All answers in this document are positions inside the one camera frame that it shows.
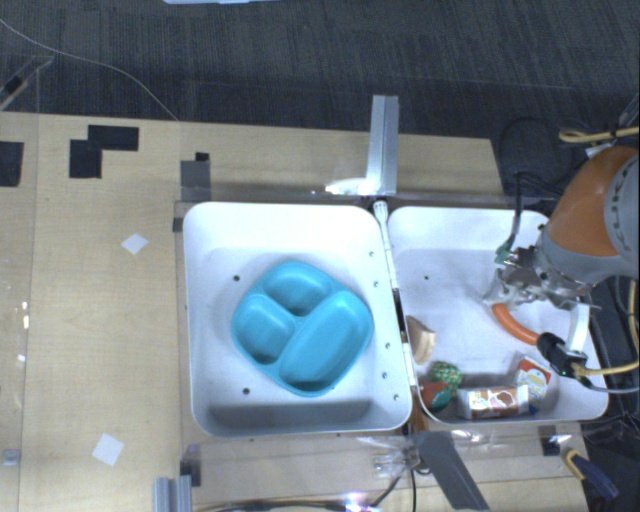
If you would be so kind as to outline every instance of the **cable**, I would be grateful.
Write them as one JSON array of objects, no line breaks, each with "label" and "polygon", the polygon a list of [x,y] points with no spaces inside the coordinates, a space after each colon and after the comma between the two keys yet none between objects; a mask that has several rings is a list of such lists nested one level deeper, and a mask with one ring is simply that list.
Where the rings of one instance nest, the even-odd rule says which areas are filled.
[{"label": "cable", "polygon": [[513,243],[516,240],[516,236],[520,231],[520,217],[522,216],[522,191],[520,189],[520,173],[515,174],[516,178],[516,206],[513,214],[513,223],[511,224],[511,233],[504,243],[496,249],[495,263],[503,264],[509,253]]},{"label": "cable", "polygon": [[288,507],[308,507],[319,508],[323,510],[329,510],[331,512],[344,512],[345,506],[339,502],[331,501],[252,501],[249,503],[243,503],[235,506],[224,506],[219,508],[207,507],[198,508],[198,512],[268,512],[273,509],[288,508]]},{"label": "cable", "polygon": [[611,368],[587,368],[581,364],[572,364],[576,377],[586,377],[589,375],[616,375],[619,373],[626,373],[640,367],[640,349],[638,347],[638,331],[635,325],[635,307],[636,307],[636,292],[637,285],[635,281],[631,281],[629,285],[629,297],[627,306],[627,320],[629,322],[629,333],[636,349],[638,358],[633,362],[621,366],[614,366]]},{"label": "cable", "polygon": [[638,127],[621,128],[612,132],[585,133],[580,130],[563,130],[558,137],[569,144],[587,144],[590,142],[604,142],[611,139],[620,139],[630,135],[638,135]]},{"label": "cable", "polygon": [[151,90],[144,85],[140,80],[138,80],[135,76],[131,75],[130,73],[127,73],[126,71],[117,68],[115,66],[112,66],[111,64],[106,64],[104,62],[100,62],[97,60],[93,60],[93,59],[88,59],[86,57],[80,57],[78,55],[73,55],[71,53],[67,53],[67,52],[63,52],[62,50],[58,50],[56,48],[52,48],[51,46],[47,46],[46,44],[42,44],[38,41],[36,41],[35,39],[31,39],[29,36],[23,34],[22,32],[20,32],[19,30],[16,30],[15,28],[13,28],[11,25],[9,25],[6,21],[4,21],[2,18],[0,18],[0,24],[4,25],[5,28],[7,28],[8,30],[10,30],[11,32],[13,32],[14,34],[16,34],[17,36],[23,38],[26,41],[29,41],[31,44],[34,44],[36,46],[39,46],[40,48],[43,48],[45,50],[48,50],[50,52],[54,52],[57,53],[58,55],[62,55],[64,57],[68,57],[70,59],[75,59],[75,60],[79,60],[81,62],[87,62],[89,64],[94,64],[96,66],[102,66],[104,68],[110,69],[112,71],[115,71],[116,73],[120,73],[121,75],[127,77],[129,80],[133,81],[136,85],[138,85],[143,91],[145,91],[149,96],[151,96],[151,98],[158,104],[160,105],[163,110],[169,114],[169,116],[174,120],[174,121],[179,121],[180,119],[178,119],[178,116],[176,116],[171,110],[169,110],[169,107],[167,107],[164,103],[162,103],[162,101],[160,101],[160,99],[153,94],[153,92],[151,92]]},{"label": "cable", "polygon": [[558,200],[564,193],[562,188],[544,181],[537,174],[528,172],[519,172],[517,174],[525,185],[530,185],[536,192],[541,191],[552,196],[552,199]]},{"label": "cable", "polygon": [[608,389],[608,388],[599,388],[591,384],[591,381],[586,377],[582,377],[578,379],[578,382],[582,384],[585,388],[590,389],[591,391],[598,391],[599,393],[608,393],[610,395],[626,395],[628,393],[637,393],[640,391],[640,386],[636,386],[634,388],[624,388],[624,389]]},{"label": "cable", "polygon": [[640,440],[640,419],[628,411],[598,421],[582,424],[582,435],[588,443],[597,446],[620,439],[623,432]]},{"label": "cable", "polygon": [[391,482],[391,485],[387,488],[386,491],[384,491],[380,496],[378,496],[372,503],[371,506],[372,507],[377,507],[378,505],[380,505],[380,503],[382,503],[382,501],[389,496],[389,494],[391,494],[391,492],[396,488],[396,485],[398,485],[398,482],[400,481],[400,479],[402,478],[402,475],[404,475],[404,471],[402,471],[402,473],[400,473],[394,480],[393,482]]},{"label": "cable", "polygon": [[413,489],[413,507],[411,510],[416,512],[416,507],[418,506],[418,489],[416,487],[416,475],[413,474],[413,469],[409,470],[409,474],[411,475],[411,488]]},{"label": "cable", "polygon": [[622,297],[620,295],[620,276],[616,276],[615,278],[615,294],[613,294],[613,298],[616,301],[616,307],[618,310],[624,314],[624,316],[628,316],[629,310],[627,309],[627,306],[622,303]]},{"label": "cable", "polygon": [[636,293],[637,293],[638,283],[635,281],[631,281],[629,284],[629,298],[628,298],[628,307],[627,311],[627,321],[629,322],[629,331],[631,331],[631,339],[633,340],[633,344],[636,346],[636,351],[638,352],[638,357],[640,358],[640,342],[638,341],[638,327],[636,326],[635,316],[636,316]]}]

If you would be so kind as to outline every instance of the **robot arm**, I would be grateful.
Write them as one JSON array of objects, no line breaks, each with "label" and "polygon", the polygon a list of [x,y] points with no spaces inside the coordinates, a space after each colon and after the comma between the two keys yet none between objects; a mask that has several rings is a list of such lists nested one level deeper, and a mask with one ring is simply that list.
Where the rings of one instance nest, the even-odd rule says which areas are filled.
[{"label": "robot arm", "polygon": [[[496,270],[484,302],[513,336],[537,345],[558,373],[576,377],[570,369],[586,361],[580,347],[589,321],[589,306],[580,298],[610,276],[638,279],[638,152],[613,146],[589,160],[536,245],[516,248],[499,263],[504,267]],[[526,329],[509,313],[520,304],[547,299],[571,313],[566,344]]]}]

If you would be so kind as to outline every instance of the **blue divided plate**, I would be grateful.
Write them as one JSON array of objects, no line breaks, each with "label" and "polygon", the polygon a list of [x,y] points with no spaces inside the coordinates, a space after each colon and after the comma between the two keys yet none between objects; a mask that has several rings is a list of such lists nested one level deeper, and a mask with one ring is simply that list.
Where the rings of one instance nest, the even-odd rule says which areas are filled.
[{"label": "blue divided plate", "polygon": [[240,352],[282,387],[304,397],[333,388],[372,334],[373,318],[365,303],[299,261],[281,263],[264,274],[231,320]]}]

